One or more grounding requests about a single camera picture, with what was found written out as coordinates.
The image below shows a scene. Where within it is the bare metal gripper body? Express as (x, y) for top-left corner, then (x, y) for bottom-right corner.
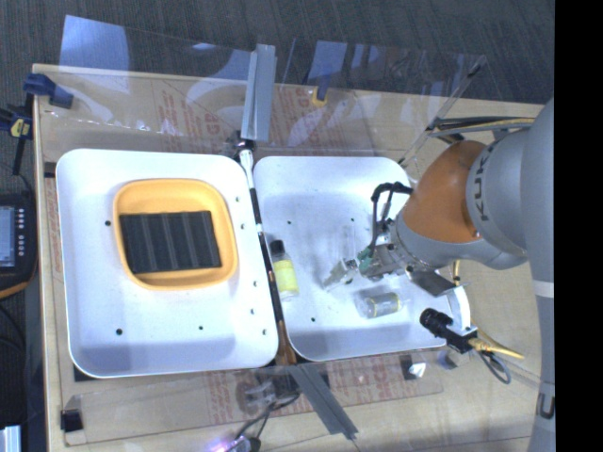
(358, 242), (416, 283)

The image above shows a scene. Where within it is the small bottle with yellow liquid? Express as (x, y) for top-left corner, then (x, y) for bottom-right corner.
(268, 239), (301, 301)

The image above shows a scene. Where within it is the thin black and white rod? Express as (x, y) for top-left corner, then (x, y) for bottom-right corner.
(237, 146), (298, 366)

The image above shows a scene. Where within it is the white plastic tray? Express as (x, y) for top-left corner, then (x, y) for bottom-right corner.
(55, 147), (280, 379)
(253, 155), (454, 363)

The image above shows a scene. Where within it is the brown cardboard board red print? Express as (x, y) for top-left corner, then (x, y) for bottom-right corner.
(40, 75), (448, 444)

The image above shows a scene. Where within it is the black ribbed rectangular pad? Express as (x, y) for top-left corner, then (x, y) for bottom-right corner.
(118, 210), (223, 276)

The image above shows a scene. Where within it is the yellow plate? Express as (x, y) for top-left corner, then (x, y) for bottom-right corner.
(112, 178), (238, 292)

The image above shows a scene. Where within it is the black cylinder on white bracket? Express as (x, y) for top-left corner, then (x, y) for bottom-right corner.
(418, 283), (480, 353)

